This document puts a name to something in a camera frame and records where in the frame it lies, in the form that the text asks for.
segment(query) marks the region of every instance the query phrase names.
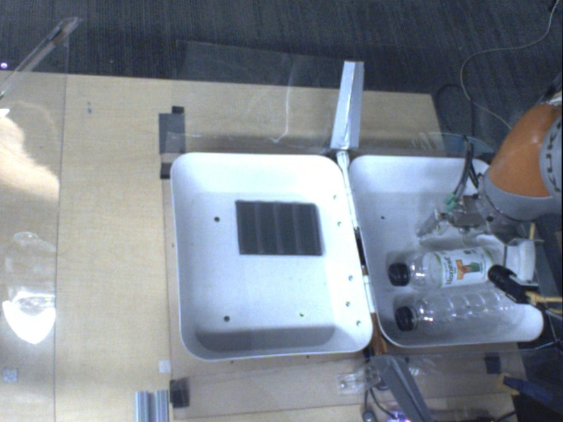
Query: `black bottle cap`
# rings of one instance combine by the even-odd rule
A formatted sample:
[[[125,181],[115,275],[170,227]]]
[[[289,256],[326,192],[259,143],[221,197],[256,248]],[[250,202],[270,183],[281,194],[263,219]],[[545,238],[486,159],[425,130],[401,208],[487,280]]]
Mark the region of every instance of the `black bottle cap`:
[[[393,263],[387,269],[387,275],[393,286],[406,286],[411,279],[408,266],[405,263]]]
[[[413,310],[407,306],[401,306],[395,311],[395,322],[401,331],[412,331],[416,327]]]

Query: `wooden table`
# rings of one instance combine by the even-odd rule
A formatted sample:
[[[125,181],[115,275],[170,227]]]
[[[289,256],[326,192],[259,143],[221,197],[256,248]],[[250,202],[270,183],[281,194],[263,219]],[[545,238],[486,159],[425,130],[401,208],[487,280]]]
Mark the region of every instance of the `wooden table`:
[[[26,85],[48,98],[44,78]],[[176,321],[169,312],[173,295],[166,274],[158,114],[184,106],[188,133],[240,135],[256,127],[266,138],[277,138],[290,120],[295,133],[308,136],[332,124],[336,96],[336,90],[68,76],[54,341],[57,422],[133,420],[135,392],[166,389],[172,376],[167,361],[179,347],[173,336],[171,341]],[[268,118],[274,122],[265,126]],[[420,132],[440,130],[429,96],[365,92],[362,131],[366,140],[408,149]],[[236,370],[231,364],[200,361],[191,362],[188,369],[204,375]],[[48,370],[44,375],[47,381],[53,379]],[[227,393],[221,402],[240,411],[237,399],[244,393],[234,386],[220,388]],[[314,376],[311,386],[316,386]],[[318,392],[330,386],[320,384]],[[480,408],[495,413],[511,408],[507,395],[476,398]],[[309,408],[282,411],[283,405],[274,405],[277,412],[205,420],[355,422],[361,420],[361,400],[355,396],[318,408],[318,400],[311,399]],[[0,407],[10,407],[10,401],[0,386]],[[431,399],[428,404],[452,408],[459,397]],[[224,413],[224,408],[209,411]],[[10,420],[44,420],[42,416],[40,411],[36,418],[12,413]]]

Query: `water bottle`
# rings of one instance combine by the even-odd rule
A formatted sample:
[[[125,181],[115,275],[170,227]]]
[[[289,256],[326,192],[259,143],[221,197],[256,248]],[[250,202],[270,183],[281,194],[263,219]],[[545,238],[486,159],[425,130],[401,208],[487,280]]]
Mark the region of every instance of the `water bottle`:
[[[456,321],[501,317],[515,310],[516,303],[493,286],[475,286],[463,292],[436,291],[412,299],[395,311],[395,322],[401,331],[412,331],[426,325],[438,328]]]
[[[412,254],[389,266],[387,274],[394,286],[410,284],[419,290],[484,283],[493,256],[483,247]]]

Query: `white tray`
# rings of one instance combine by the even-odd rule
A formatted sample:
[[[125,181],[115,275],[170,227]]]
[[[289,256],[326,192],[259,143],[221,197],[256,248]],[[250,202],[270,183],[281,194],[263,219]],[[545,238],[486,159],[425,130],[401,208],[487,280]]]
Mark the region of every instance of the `white tray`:
[[[172,167],[180,334],[204,360],[348,353],[372,335],[346,192],[322,156],[190,153]],[[313,203],[320,256],[242,255],[235,202]]]
[[[474,161],[477,172],[486,164]],[[417,228],[456,187],[463,159],[360,156],[350,168],[358,222],[366,256],[378,320],[385,337],[397,346],[456,346],[493,342],[531,341],[543,330],[541,313],[530,305],[514,304],[507,318],[456,321],[440,332],[424,329],[400,331],[394,311],[409,287],[394,287],[387,266],[401,253],[419,250]],[[467,193],[475,189],[468,185]],[[460,248],[454,237],[435,240],[435,248]]]

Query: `bottle label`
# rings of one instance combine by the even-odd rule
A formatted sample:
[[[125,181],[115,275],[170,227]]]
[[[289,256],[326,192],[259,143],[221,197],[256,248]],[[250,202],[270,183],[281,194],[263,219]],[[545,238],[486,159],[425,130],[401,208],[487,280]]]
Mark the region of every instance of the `bottle label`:
[[[491,255],[482,248],[438,251],[434,254],[442,264],[441,287],[483,283],[493,265]]]

